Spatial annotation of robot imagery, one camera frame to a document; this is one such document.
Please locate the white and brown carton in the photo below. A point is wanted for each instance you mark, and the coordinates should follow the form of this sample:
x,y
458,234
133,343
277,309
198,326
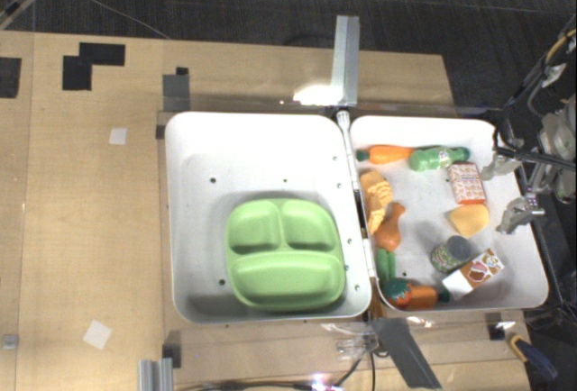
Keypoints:
x,y
473,274

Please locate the yellow bread slice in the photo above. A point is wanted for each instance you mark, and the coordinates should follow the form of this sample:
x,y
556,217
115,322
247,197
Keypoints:
x,y
469,220

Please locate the orange and white carton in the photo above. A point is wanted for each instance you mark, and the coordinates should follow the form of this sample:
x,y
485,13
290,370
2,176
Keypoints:
x,y
466,184

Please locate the green divided plate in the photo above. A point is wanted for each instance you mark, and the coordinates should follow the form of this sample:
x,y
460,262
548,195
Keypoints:
x,y
284,276

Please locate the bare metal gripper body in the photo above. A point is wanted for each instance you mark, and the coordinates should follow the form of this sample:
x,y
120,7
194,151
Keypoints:
x,y
561,146

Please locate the green and grey can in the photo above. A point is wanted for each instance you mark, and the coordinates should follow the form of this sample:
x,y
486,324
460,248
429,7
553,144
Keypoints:
x,y
448,256

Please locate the orange chicken drumstick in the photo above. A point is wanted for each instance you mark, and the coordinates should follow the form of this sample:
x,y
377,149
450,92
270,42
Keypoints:
x,y
390,233

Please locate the pale wood board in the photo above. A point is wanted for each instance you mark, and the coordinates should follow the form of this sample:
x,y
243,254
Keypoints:
x,y
270,69

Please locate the green pepper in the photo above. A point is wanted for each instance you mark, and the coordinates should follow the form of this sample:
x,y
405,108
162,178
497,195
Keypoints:
x,y
386,265

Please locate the green plastic bottle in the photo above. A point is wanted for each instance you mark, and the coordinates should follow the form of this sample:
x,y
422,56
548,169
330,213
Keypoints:
x,y
433,158

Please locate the white plastic tray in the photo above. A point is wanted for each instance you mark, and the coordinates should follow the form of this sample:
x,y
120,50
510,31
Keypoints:
x,y
198,141
419,200

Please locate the orange carrot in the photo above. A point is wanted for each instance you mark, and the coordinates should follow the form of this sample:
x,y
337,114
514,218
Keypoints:
x,y
424,297
387,154

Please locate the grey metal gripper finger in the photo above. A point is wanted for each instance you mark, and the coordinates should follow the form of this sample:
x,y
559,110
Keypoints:
x,y
498,165
518,211

